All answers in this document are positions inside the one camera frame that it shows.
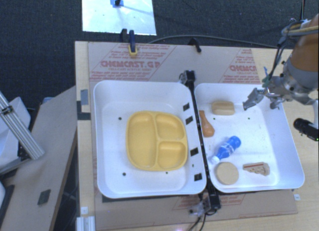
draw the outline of yellow plate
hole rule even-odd
[[[188,155],[184,124],[168,113],[136,112],[127,123],[126,152],[130,162],[142,170],[179,169]]]

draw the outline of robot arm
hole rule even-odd
[[[283,29],[274,66],[269,75],[266,74],[266,78],[263,79],[263,89],[255,88],[248,96],[248,100],[243,102],[245,110],[255,106],[264,96],[270,99],[271,109],[277,108],[281,102],[292,100],[312,105],[315,111],[314,123],[297,119],[294,126],[314,140],[318,140],[318,100],[311,99],[309,93],[318,89],[318,18],[317,14],[311,21],[295,22]],[[284,43],[287,39],[296,37],[299,39],[292,54],[284,63],[283,72],[280,76],[273,76],[280,62]]]

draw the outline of tan round disc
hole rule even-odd
[[[234,184],[239,177],[236,166],[229,162],[222,162],[216,167],[216,177],[224,185]]]

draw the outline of wooden table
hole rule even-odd
[[[220,48],[227,52],[230,48]],[[81,100],[81,90],[88,88],[88,43],[77,42],[76,47],[76,83],[77,83],[77,101]],[[264,66],[272,67],[276,51],[274,49],[252,49],[253,57],[257,67],[258,74],[262,79],[264,77]],[[287,60],[291,51],[286,50],[283,53],[283,60]],[[282,72],[281,65],[277,68],[275,75]],[[318,92],[311,94],[312,98],[318,97]],[[314,114],[311,106],[303,106],[298,102],[284,103],[284,109],[287,120],[296,144],[296,148],[305,173],[304,185],[295,190],[294,194],[300,196],[297,201],[298,214],[271,216],[263,218],[250,218],[240,220],[209,221],[206,222],[203,230],[237,230],[237,231],[282,231],[282,230],[315,230],[319,227],[319,182],[318,182],[318,142],[314,142],[306,136],[301,136],[293,127],[293,121],[296,118],[304,118],[313,121]],[[82,112],[90,112],[90,105],[81,106]],[[94,188],[93,188],[93,159],[92,159],[92,134],[91,124],[86,120],[78,121],[78,146],[79,146],[79,175],[80,175],[80,206],[82,217],[94,216]],[[168,226],[134,228],[133,231],[186,231],[191,224],[176,224]]]

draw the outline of bottle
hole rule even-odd
[[[219,147],[217,154],[210,159],[211,162],[213,164],[217,164],[222,158],[229,157],[235,151],[235,149],[240,146],[240,144],[241,141],[237,136],[230,137],[227,142]]]

